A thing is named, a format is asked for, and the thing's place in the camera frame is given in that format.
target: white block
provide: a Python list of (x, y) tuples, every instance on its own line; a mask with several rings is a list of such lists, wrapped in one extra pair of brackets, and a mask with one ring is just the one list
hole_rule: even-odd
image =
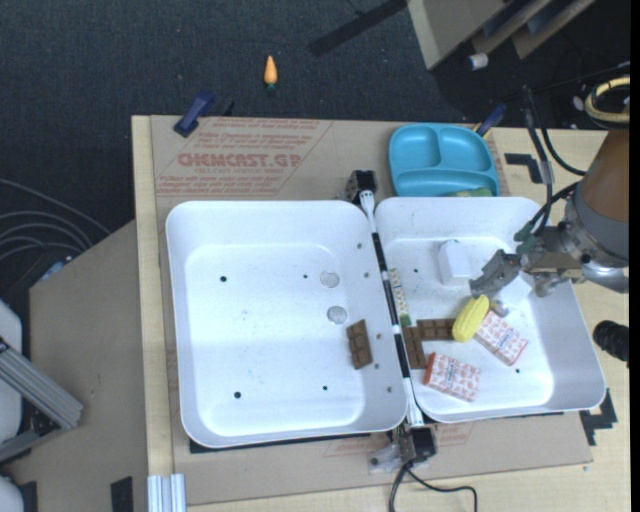
[(438, 251), (440, 278), (445, 286), (465, 284), (471, 279), (471, 265), (467, 251), (458, 240), (448, 240)]

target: candy wrapper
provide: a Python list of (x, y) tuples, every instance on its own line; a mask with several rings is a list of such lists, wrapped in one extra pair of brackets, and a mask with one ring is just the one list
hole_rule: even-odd
[(429, 356), (424, 384), (430, 388), (473, 402), (478, 393), (479, 382), (478, 368), (435, 352)]
[(518, 331), (493, 311), (484, 318), (474, 338), (507, 366), (516, 362), (528, 344)]

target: white tray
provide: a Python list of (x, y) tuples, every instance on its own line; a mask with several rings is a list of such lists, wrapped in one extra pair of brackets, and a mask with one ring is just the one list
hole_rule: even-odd
[[(522, 198), (391, 198), (376, 209), (387, 266), (409, 312), (453, 318), (468, 284), (444, 286), (437, 252), (456, 239), (480, 275), (537, 211)], [(343, 201), (192, 201), (167, 218), (180, 410), (197, 443), (225, 448), (390, 430), (407, 396), (369, 225)], [(373, 364), (351, 362), (346, 328), (364, 319)], [(605, 383), (571, 284), (507, 317), (529, 340), (508, 367), (479, 343), (425, 342), (477, 366), (467, 403), (422, 384), (429, 417), (457, 422), (597, 406)]]
[[(412, 320), (455, 318), (469, 298), (468, 284), (443, 286), (438, 250), (448, 240), (466, 249), (474, 277), (497, 249), (515, 252), (513, 235), (539, 205), (525, 198), (390, 198), (376, 209), (389, 268), (397, 268)], [(596, 407), (604, 398), (602, 370), (569, 282), (544, 298), (530, 293), (505, 319), (529, 344), (509, 367), (479, 343), (425, 342), (480, 369), (477, 399), (449, 397), (422, 384), (412, 370), (416, 402), (429, 417), (457, 422)]]
[[(358, 208), (187, 202), (166, 225), (180, 409), (194, 441), (221, 448), (403, 420), (389, 310)], [(375, 364), (356, 370), (346, 328), (362, 319)]]

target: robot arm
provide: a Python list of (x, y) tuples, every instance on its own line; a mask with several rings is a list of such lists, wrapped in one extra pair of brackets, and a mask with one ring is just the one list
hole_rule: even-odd
[[(594, 91), (602, 94), (602, 86)], [(535, 218), (537, 221), (545, 209), (563, 198), (567, 203), (562, 221), (557, 226), (540, 222), (534, 233), (533, 222), (525, 226), (515, 236), (522, 242), (516, 254), (496, 252), (482, 275), (470, 281), (474, 296), (495, 295), (520, 271), (534, 278), (539, 296), (569, 279), (628, 293), (629, 279), (624, 274), (629, 266), (628, 119), (627, 108), (622, 118), (608, 121), (609, 132), (583, 178), (556, 194)]]

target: metal bracket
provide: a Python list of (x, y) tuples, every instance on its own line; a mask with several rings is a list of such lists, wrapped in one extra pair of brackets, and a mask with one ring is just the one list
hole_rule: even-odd
[[(36, 424), (31, 430), (0, 444), (0, 462), (31, 448), (45, 436), (78, 426), (83, 405), (36, 369), (1, 337), (0, 380), (27, 400), (35, 408), (34, 418), (37, 416)], [(50, 428), (41, 428), (47, 424)]]
[(147, 478), (148, 512), (186, 512), (187, 492), (184, 475), (174, 473)]
[(502, 249), (496, 251), (487, 264), (482, 267), (482, 275), (469, 281), (471, 294), (491, 295), (509, 284), (520, 272), (520, 258), (515, 254), (506, 254)]
[(372, 194), (377, 192), (378, 182), (375, 172), (353, 171), (347, 180), (344, 191), (338, 196), (338, 199), (343, 199), (359, 206), (360, 192), (364, 190), (369, 190)]

